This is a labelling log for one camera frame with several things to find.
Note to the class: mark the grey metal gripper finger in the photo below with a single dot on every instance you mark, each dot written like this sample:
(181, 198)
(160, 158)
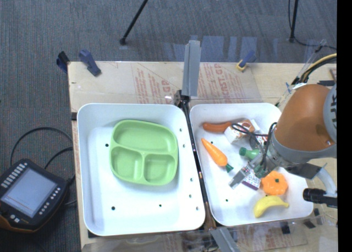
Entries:
(239, 177)

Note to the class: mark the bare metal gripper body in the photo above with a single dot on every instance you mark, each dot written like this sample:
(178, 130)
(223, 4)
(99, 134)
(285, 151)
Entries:
(263, 163)

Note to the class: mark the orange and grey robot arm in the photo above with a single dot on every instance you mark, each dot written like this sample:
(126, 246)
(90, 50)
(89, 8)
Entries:
(302, 119)

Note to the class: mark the purple and white packet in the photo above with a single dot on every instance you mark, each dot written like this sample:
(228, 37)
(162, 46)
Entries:
(253, 181)

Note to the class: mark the green bottle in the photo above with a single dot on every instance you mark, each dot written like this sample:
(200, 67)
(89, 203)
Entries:
(247, 152)

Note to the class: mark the white and red carton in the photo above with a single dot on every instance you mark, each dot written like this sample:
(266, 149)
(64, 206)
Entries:
(259, 139)

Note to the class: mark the orange pumpkin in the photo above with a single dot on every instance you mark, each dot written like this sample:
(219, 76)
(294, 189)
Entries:
(273, 184)

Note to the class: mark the white plastic tray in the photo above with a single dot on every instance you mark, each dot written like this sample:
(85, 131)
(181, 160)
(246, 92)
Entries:
(143, 207)
(236, 207)

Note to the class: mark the orange carrot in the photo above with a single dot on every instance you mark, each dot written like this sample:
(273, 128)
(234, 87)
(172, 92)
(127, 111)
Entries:
(215, 154)

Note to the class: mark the yellow banana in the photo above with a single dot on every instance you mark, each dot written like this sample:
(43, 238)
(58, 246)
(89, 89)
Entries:
(268, 204)

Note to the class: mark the white and orange carton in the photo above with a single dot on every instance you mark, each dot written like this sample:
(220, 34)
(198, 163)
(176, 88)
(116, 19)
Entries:
(236, 134)

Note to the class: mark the orange sausage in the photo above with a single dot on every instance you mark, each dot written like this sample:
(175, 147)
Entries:
(215, 127)

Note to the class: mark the green divided plate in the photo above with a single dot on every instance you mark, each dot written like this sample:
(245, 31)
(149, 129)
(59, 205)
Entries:
(143, 152)

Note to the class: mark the brown cardboard board red print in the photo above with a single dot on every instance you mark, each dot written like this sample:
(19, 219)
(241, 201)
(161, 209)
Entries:
(123, 83)

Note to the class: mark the black stand leg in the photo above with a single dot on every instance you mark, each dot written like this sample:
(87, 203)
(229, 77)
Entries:
(295, 8)
(140, 11)

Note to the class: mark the black cylinder on white bracket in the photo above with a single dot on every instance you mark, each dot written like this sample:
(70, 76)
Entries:
(316, 195)

